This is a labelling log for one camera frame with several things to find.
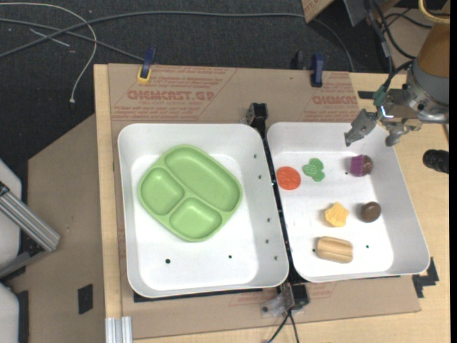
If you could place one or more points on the yellow ridged toy food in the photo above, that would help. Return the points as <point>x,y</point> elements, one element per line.
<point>336,214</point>

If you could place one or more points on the green broccoli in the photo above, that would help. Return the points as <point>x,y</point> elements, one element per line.
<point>314,170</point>

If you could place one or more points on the orange round slice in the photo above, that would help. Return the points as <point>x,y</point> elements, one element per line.
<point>288,178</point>

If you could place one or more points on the green divided plate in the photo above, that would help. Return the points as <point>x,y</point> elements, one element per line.
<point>193,191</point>

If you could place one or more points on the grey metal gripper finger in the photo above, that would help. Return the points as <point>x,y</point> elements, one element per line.
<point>361,125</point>
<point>394,132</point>

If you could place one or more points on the tan hot dog bun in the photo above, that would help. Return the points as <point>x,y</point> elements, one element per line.
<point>333,249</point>

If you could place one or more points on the brown cardboard board red print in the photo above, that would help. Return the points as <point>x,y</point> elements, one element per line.
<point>221,91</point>

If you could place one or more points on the purple and brown cupcake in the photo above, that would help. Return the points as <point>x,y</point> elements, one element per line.
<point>360,165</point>

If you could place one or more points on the white plastic tray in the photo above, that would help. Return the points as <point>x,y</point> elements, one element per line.
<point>200,263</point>
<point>360,188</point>

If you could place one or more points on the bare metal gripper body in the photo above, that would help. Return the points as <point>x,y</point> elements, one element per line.
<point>400,107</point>

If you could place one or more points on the thin black rod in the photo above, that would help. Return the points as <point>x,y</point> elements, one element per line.
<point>280,209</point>

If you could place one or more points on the brown round toy food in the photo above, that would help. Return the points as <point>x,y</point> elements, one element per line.
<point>370,212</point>

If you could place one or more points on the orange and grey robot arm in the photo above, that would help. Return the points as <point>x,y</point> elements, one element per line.
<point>433,52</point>

